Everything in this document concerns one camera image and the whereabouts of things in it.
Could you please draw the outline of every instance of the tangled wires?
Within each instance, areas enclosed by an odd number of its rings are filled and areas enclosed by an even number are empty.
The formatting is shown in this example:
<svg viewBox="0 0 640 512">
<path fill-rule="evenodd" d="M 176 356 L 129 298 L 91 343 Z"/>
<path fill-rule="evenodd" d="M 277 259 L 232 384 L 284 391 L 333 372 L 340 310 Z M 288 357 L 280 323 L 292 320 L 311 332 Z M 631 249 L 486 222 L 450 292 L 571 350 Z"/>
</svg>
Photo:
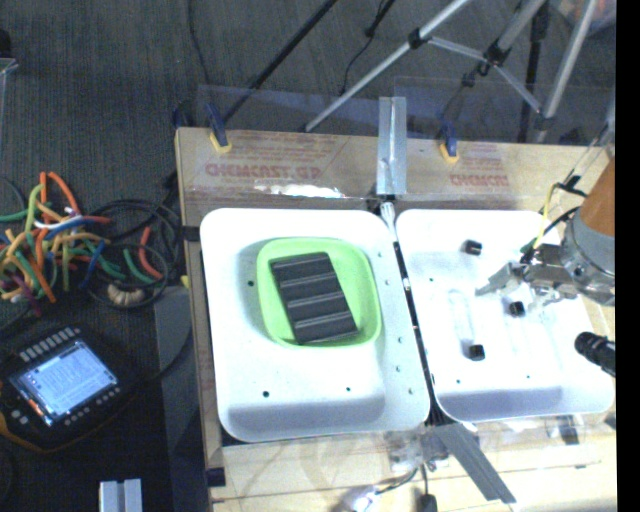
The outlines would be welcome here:
<svg viewBox="0 0 640 512">
<path fill-rule="evenodd" d="M 19 190 L 4 181 L 20 198 Z M 66 199 L 64 213 L 47 201 L 52 182 Z M 131 211 L 142 211 L 148 217 L 134 228 L 115 233 L 113 226 L 118 222 L 108 214 Z M 0 298 L 26 307 L 0 331 L 29 310 L 41 316 L 41 301 L 55 303 L 59 288 L 63 292 L 85 290 L 96 300 L 120 309 L 147 305 L 180 270 L 180 219 L 163 204 L 121 200 L 86 215 L 62 178 L 43 172 L 23 210 L 0 216 L 0 223 L 22 220 L 22 232 L 7 228 L 0 233 Z M 157 237 L 162 241 L 160 248 L 151 246 L 156 238 L 155 221 L 161 224 Z M 139 231 L 139 240 L 128 240 Z"/>
</svg>

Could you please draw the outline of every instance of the white tray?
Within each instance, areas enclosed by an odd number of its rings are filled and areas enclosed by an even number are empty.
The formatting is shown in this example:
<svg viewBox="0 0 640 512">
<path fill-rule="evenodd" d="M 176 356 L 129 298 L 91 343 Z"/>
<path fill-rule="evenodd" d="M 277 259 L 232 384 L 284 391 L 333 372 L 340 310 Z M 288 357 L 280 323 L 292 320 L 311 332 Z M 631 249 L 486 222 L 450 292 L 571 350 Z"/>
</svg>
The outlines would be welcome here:
<svg viewBox="0 0 640 512">
<path fill-rule="evenodd" d="M 611 377 L 574 348 L 591 331 L 582 298 L 514 318 L 508 304 L 532 302 L 526 285 L 507 297 L 475 296 L 519 249 L 538 234 L 541 217 L 521 211 L 407 210 L 396 228 L 418 323 L 441 408 L 459 421 L 595 413 L 613 402 Z M 479 256 L 462 246 L 475 240 Z M 545 241 L 558 243 L 552 231 Z M 460 339 L 482 344 L 472 361 Z"/>
<path fill-rule="evenodd" d="M 200 227 L 218 413 L 246 442 L 409 430 L 430 410 L 428 390 L 392 239 L 364 211 L 223 208 Z M 340 349 L 291 349 L 265 330 L 256 256 L 270 240 L 331 237 L 366 254 L 382 333 Z"/>
</svg>

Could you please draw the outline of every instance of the tripod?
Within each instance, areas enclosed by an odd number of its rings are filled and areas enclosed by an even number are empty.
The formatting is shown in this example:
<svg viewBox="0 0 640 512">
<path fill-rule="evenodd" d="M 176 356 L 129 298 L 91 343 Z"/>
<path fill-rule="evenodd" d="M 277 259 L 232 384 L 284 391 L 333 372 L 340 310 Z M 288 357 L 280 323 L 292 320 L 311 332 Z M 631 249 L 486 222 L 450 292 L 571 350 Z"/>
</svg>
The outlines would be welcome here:
<svg viewBox="0 0 640 512">
<path fill-rule="evenodd" d="M 520 94 L 524 102 L 536 114 L 534 128 L 538 133 L 536 134 L 535 142 L 543 142 L 547 131 L 553 125 L 554 117 L 558 110 L 562 95 L 564 94 L 567 82 L 571 76 L 571 72 L 573 71 L 573 67 L 578 54 L 580 53 L 580 49 L 582 48 L 584 39 L 587 36 L 589 26 L 595 12 L 597 0 L 585 0 L 582 16 L 573 29 L 571 39 L 563 55 L 551 92 L 543 105 L 532 94 L 530 90 L 531 87 L 528 88 L 525 84 L 518 81 L 515 76 L 504 69 L 503 64 L 520 32 L 524 29 L 527 23 L 536 16 L 546 1 L 547 0 L 528 0 L 510 20 L 502 35 L 496 39 L 484 53 L 481 53 L 473 48 L 446 41 L 431 35 L 432 32 L 443 22 L 455 15 L 460 9 L 462 9 L 462 7 L 471 2 L 471 0 L 454 0 L 423 27 L 417 28 L 411 32 L 407 38 L 407 42 L 367 73 L 353 87 L 345 91 L 339 98 L 329 105 L 327 109 L 307 123 L 304 126 L 304 131 L 313 131 L 322 121 L 340 108 L 352 96 L 366 87 L 394 62 L 409 52 L 409 50 L 415 50 L 423 44 L 428 43 L 477 61 L 478 65 L 476 67 L 476 71 L 481 76 L 486 76 L 491 69 L 495 69 L 496 72 L 498 72 Z"/>
</svg>

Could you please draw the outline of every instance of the lit display screen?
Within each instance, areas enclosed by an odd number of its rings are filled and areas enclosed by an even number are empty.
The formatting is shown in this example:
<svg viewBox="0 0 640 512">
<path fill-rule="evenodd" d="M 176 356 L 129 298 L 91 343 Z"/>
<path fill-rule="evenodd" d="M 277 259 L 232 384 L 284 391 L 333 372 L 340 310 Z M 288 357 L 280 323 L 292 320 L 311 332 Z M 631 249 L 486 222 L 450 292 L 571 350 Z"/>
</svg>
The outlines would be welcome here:
<svg viewBox="0 0 640 512">
<path fill-rule="evenodd" d="M 51 424 L 117 384 L 118 379 L 83 341 L 56 354 L 42 364 L 14 374 L 9 379 L 34 410 Z"/>
</svg>

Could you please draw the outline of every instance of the green bowl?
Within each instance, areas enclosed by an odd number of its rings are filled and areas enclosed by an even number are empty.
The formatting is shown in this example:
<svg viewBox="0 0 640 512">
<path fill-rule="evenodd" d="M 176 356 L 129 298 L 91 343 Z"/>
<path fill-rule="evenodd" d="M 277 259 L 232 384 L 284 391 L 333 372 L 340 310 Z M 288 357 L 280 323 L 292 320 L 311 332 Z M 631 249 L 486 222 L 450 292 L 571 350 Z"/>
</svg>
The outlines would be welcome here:
<svg viewBox="0 0 640 512">
<path fill-rule="evenodd" d="M 300 345 L 294 338 L 269 262 L 315 252 L 329 255 L 358 327 L 358 334 L 339 340 Z M 269 336 L 276 343 L 300 349 L 345 347 L 370 343 L 380 335 L 382 315 L 378 291 L 369 260 L 358 247 L 335 238 L 278 238 L 267 242 L 260 250 L 256 267 L 262 319 Z"/>
</svg>

